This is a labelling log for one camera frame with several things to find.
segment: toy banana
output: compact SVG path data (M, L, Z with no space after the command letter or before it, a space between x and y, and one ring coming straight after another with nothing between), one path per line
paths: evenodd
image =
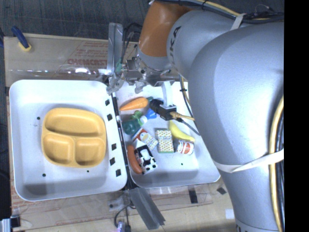
M169 121L169 130L172 132L172 136L177 139L183 139L191 142L195 142L195 138L182 132L173 121Z

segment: black connector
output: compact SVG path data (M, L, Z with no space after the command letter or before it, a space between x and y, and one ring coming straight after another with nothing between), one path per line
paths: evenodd
M172 120L174 119L172 115L170 115L170 112L176 112L177 108L175 106L172 106L171 108L164 108L161 105L163 105L163 101L152 99L149 102L149 107L156 113L159 114L161 118L164 120Z

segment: can label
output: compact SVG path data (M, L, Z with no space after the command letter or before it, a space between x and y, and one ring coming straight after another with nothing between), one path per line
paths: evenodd
M194 143L185 140L175 140L174 148L176 153L191 155L194 151Z

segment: yellow divided plate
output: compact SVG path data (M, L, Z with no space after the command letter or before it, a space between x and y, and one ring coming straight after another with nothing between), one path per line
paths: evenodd
M105 123L99 115L86 110L52 109L43 122L42 150L56 165L94 167L105 156Z

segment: orange carrot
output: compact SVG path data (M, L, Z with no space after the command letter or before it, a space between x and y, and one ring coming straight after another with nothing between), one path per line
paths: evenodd
M128 104L120 107L120 111L140 109L140 108L146 107L147 105L148 105L148 100L145 97L139 97L139 98L136 98L130 101Z

